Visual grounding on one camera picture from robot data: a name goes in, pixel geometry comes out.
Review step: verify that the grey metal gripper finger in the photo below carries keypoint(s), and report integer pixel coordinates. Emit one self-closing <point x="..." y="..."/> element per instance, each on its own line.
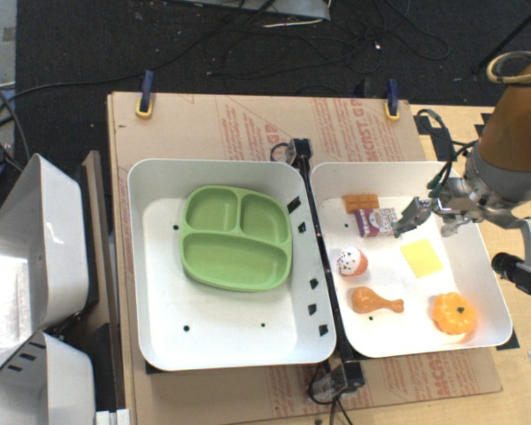
<point x="452" y="224"/>
<point x="412" y="216"/>

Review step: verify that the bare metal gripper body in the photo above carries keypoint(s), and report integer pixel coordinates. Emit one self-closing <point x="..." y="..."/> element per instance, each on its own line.
<point x="462" y="197"/>

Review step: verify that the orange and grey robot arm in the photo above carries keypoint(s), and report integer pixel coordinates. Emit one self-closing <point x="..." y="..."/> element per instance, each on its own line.
<point x="509" y="126"/>

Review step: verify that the purple and white carton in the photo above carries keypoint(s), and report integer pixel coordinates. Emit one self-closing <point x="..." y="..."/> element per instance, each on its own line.
<point x="374" y="222"/>

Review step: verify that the yellow cheese slice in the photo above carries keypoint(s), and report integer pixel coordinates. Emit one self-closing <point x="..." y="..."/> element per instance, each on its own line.
<point x="422" y="258"/>

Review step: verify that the orange biscuit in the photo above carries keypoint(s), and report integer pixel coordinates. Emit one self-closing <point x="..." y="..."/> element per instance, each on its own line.
<point x="361" y="203"/>

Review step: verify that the white and orange cupcake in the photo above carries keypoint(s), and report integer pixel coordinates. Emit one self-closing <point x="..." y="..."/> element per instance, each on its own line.
<point x="350" y="261"/>

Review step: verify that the orange pumpkin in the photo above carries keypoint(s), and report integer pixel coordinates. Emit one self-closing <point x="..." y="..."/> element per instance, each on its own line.
<point x="452" y="314"/>

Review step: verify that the orange chicken drumstick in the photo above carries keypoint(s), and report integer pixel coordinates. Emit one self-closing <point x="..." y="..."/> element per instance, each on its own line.
<point x="367" y="300"/>

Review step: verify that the white plastic tray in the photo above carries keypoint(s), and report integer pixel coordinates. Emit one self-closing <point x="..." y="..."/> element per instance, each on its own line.
<point x="40" y="388"/>
<point x="407" y="330"/>
<point x="31" y="255"/>
<point x="230" y="330"/>

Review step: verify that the green divided plate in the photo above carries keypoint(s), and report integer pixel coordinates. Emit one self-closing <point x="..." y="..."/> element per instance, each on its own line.
<point x="234" y="259"/>

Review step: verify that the brown cardboard board red print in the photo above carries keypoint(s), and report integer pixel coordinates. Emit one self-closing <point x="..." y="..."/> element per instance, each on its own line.
<point x="230" y="122"/>

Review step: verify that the black cylinder on white bracket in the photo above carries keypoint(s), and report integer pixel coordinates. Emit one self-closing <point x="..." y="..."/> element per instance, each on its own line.
<point x="511" y="270"/>

